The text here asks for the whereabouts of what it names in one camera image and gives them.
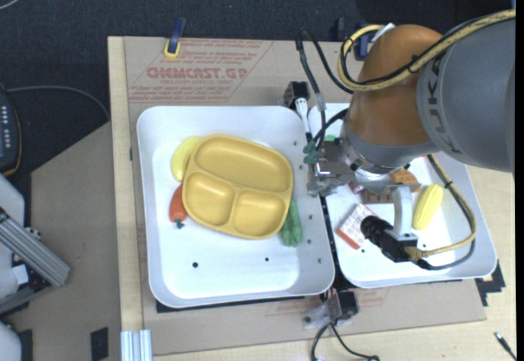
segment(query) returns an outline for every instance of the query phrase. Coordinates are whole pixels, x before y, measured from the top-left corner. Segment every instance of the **toy carrot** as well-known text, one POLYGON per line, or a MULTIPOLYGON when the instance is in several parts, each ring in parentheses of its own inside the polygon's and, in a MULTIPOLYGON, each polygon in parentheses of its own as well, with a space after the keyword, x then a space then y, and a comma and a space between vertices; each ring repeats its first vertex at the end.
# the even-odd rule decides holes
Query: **toy carrot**
POLYGON ((187 217, 187 211, 183 206, 182 202, 182 183, 178 185, 177 189, 174 191, 171 202, 169 203, 169 219, 177 224, 178 228, 182 228, 184 221, 187 217))

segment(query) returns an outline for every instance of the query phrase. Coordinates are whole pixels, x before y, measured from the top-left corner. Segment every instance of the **black device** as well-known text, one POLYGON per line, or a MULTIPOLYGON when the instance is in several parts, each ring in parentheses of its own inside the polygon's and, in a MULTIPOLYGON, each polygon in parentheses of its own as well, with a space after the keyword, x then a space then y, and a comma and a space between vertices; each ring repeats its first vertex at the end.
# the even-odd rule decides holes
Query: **black device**
POLYGON ((8 176, 20 163, 20 125, 15 108, 0 90, 0 174, 8 176))

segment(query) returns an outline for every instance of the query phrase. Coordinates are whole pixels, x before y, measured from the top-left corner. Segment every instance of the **wooden table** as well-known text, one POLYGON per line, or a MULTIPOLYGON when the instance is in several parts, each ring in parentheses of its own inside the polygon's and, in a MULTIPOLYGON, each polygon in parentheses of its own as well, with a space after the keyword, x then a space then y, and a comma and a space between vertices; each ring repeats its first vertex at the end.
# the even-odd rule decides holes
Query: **wooden table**
MULTIPOLYGON (((120 315, 123 331, 144 328, 140 275, 138 270, 137 230, 133 171, 129 159, 130 127, 124 38, 109 37, 108 54, 111 87, 111 118, 115 165, 115 204, 120 280, 120 315)), ((468 168, 483 214, 499 257, 506 287, 488 295, 487 320, 443 327, 424 327, 396 332, 379 332, 346 338, 352 350, 378 354, 381 360, 510 359, 495 339, 500 332, 517 350, 515 182, 511 174, 468 168)), ((311 341, 244 346, 188 354, 157 356, 168 360, 307 360, 311 341)), ((322 339, 317 356, 334 361, 351 358, 336 338, 322 339)))

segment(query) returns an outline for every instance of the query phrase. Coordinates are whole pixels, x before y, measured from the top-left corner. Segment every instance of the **white tray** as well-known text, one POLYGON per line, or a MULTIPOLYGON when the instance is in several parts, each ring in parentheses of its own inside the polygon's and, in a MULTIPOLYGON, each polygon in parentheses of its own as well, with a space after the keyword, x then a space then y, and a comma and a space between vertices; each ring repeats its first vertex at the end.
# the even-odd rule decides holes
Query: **white tray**
POLYGON ((318 198, 308 195, 303 165, 305 135, 299 116, 283 106, 155 106, 137 122, 147 232, 149 283, 155 298, 173 308, 317 295, 335 277, 328 231, 318 198), (298 247, 277 234, 248 240, 190 219, 178 229, 168 217, 178 182, 170 160, 192 135, 228 134, 282 153, 294 174, 303 230, 298 247))
MULTIPOLYGON (((346 108, 348 104, 328 104, 326 119, 338 111, 346 108)), ((311 131, 316 133, 319 128, 320 117, 317 108, 309 113, 311 131)), ((341 121, 333 124, 327 134, 340 136, 341 121)), ((428 271, 419 268, 411 262, 395 263, 385 257, 381 250, 370 241, 365 241, 360 249, 356 250, 338 235, 335 236, 335 247, 341 271, 348 281, 362 288, 386 287, 400 284, 418 282, 449 281, 464 278, 481 278, 493 272, 497 257, 495 248, 488 232, 486 221, 478 204, 477 196, 473 190, 466 166, 444 153, 435 154, 444 167, 446 173, 454 181, 470 205, 477 220, 477 239, 475 250, 463 263, 444 270, 428 271)), ((433 168, 425 157, 415 159, 409 171, 412 172, 422 185, 438 183, 433 168)), ((421 192, 413 194, 413 207, 415 207, 421 192)), ((337 189, 337 193, 327 196, 327 211, 329 213, 332 229, 335 232, 353 212, 355 207, 362 202, 360 195, 355 195, 348 186, 337 189)), ((393 204, 367 204, 368 208, 380 218, 393 223, 395 211, 393 204)), ((424 230, 414 231, 418 235, 418 247, 421 249, 434 249, 449 245, 464 239, 469 235, 470 229, 462 211, 449 192, 445 192, 442 204, 429 227, 424 230)), ((433 255, 427 261, 434 265, 443 265, 460 259, 468 252, 469 246, 457 250, 433 255)))

